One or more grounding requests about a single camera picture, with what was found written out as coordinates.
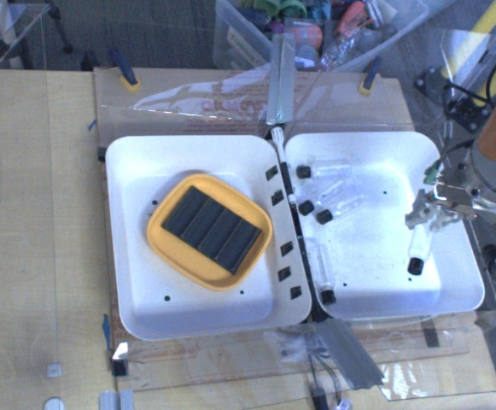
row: dark floor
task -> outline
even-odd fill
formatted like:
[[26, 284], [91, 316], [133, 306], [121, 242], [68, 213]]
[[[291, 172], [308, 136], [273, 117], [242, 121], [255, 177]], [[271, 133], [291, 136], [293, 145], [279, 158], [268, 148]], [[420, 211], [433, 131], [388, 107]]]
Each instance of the dark floor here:
[[[493, 0], [456, 0], [446, 10], [404, 36], [383, 54], [381, 75], [400, 80], [415, 120], [432, 120], [434, 110], [413, 90], [413, 81], [432, 65], [439, 51], [437, 38], [446, 29], [469, 31]], [[16, 0], [42, 3], [43, 0]], [[93, 50], [103, 66], [109, 65], [110, 46], [119, 47], [134, 67], [211, 68], [214, 0], [54, 0], [72, 54], [62, 52], [62, 42], [50, 18], [45, 19], [47, 68], [80, 70], [87, 50]], [[478, 228], [481, 243], [496, 234]], [[481, 310], [493, 308], [487, 299]], [[496, 327], [487, 332], [496, 365]]]

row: wooden table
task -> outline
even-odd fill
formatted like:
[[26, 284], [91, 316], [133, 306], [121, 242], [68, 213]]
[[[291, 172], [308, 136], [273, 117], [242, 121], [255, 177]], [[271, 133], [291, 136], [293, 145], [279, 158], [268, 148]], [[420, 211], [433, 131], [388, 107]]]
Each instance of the wooden table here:
[[[383, 83], [401, 96], [393, 79]], [[114, 282], [95, 118], [91, 73], [0, 71], [0, 408], [37, 409], [60, 396], [66, 409], [97, 409], [100, 393], [117, 389], [102, 333]], [[496, 409], [496, 373], [474, 317], [462, 316], [468, 352], [411, 363], [438, 372], [449, 396], [387, 401], [377, 387], [344, 396], [356, 408]], [[279, 389], [269, 389], [273, 381]], [[287, 401], [280, 381], [260, 381], [260, 393]], [[226, 390], [239, 397], [237, 408], [253, 406], [253, 382], [136, 392], [135, 405], [227, 408], [219, 395]], [[481, 393], [454, 395], [462, 390]]]

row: white tray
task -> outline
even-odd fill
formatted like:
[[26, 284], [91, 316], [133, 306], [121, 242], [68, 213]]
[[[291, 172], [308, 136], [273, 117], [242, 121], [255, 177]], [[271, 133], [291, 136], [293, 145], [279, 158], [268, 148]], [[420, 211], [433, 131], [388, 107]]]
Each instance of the white tray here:
[[[106, 153], [109, 207], [120, 317], [141, 339], [187, 337], [295, 325], [312, 299], [302, 266], [275, 150], [251, 136], [126, 137]], [[254, 200], [271, 217], [274, 235], [263, 257], [235, 289], [206, 289], [160, 259], [145, 237], [153, 201], [183, 178], [210, 173]], [[281, 190], [284, 199], [272, 205]], [[293, 242], [282, 256], [280, 246]], [[289, 268], [280, 281], [278, 272]]]
[[345, 158], [365, 193], [362, 207], [326, 225], [313, 214], [300, 215], [303, 236], [323, 242], [330, 252], [336, 281], [336, 303], [324, 306], [330, 316], [458, 313], [481, 304], [484, 286], [461, 222], [435, 234], [422, 275], [407, 272], [411, 231], [405, 214], [417, 191], [428, 188], [424, 170], [439, 157], [431, 140], [416, 132], [301, 134], [288, 141], [285, 151], [297, 192], [304, 179], [296, 178], [296, 166]]

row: black cap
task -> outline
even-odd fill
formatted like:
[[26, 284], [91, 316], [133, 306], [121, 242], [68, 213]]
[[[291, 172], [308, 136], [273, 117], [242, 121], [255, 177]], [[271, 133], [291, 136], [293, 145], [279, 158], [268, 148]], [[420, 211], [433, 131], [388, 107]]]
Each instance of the black cap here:
[[297, 167], [297, 178], [306, 179], [312, 176], [312, 170], [310, 166], [298, 166]]
[[333, 214], [328, 209], [325, 209], [316, 214], [316, 220], [320, 225], [325, 225], [333, 220]]
[[411, 275], [420, 275], [424, 268], [424, 261], [420, 258], [411, 258], [409, 260], [409, 267], [407, 267], [407, 271]]
[[299, 205], [299, 213], [302, 215], [310, 214], [312, 211], [314, 211], [314, 204], [311, 201], [304, 201]]
[[324, 290], [320, 293], [322, 296], [322, 303], [325, 304], [334, 304], [336, 301], [335, 292], [332, 289]]

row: yellow tray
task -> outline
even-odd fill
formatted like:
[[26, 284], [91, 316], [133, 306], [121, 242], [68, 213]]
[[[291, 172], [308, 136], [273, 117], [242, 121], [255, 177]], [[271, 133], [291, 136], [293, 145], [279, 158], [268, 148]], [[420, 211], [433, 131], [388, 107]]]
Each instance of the yellow tray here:
[[[162, 227], [193, 186], [261, 230], [234, 274]], [[183, 275], [211, 290], [231, 289], [246, 278], [265, 252], [271, 237], [271, 219], [261, 207], [225, 182], [207, 174], [194, 174], [183, 179], [160, 203], [147, 225], [151, 249]]]

